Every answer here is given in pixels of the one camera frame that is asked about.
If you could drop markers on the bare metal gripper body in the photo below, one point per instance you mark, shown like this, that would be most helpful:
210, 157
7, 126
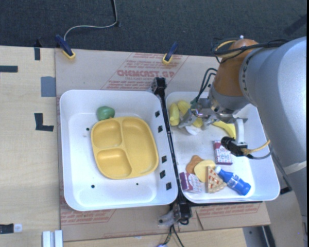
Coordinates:
213, 111

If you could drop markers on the black cylinder on white bracket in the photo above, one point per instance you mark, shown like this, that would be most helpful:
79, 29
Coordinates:
235, 147

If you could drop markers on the white and yellow toy food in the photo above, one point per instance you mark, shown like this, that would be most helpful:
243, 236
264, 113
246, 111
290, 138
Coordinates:
194, 129

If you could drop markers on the thin black rod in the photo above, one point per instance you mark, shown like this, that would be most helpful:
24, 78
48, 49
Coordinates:
170, 140

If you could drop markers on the green toy pepper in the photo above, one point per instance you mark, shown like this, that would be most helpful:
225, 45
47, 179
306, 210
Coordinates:
104, 113

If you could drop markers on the yellow toy cheese slice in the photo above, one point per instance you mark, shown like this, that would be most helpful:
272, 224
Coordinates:
202, 170

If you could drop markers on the white plastic tray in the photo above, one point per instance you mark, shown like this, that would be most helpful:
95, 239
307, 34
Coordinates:
77, 163
257, 171

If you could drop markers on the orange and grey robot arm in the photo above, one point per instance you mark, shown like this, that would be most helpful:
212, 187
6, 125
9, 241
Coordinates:
275, 91

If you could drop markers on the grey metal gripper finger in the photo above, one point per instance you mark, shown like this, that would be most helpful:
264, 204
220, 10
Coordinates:
207, 123
186, 120

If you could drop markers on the yellow divided plate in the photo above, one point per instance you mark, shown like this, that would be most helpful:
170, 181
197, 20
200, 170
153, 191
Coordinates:
134, 143

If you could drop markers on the lattice pie slice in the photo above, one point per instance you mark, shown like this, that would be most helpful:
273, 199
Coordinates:
213, 181

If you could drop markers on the blue bottle white cap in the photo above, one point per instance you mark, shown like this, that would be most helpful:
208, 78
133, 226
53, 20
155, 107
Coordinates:
234, 181

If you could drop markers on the yellow toy food piece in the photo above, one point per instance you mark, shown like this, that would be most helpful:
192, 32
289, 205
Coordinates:
184, 106

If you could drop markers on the brown cardboard board red print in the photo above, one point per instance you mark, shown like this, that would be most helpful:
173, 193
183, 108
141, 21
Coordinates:
98, 71

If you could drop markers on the yellow banana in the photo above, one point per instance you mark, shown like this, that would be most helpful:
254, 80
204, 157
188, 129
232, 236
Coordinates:
229, 129

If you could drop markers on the orange biscuit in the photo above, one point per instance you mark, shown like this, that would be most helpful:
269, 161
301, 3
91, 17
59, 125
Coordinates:
191, 165

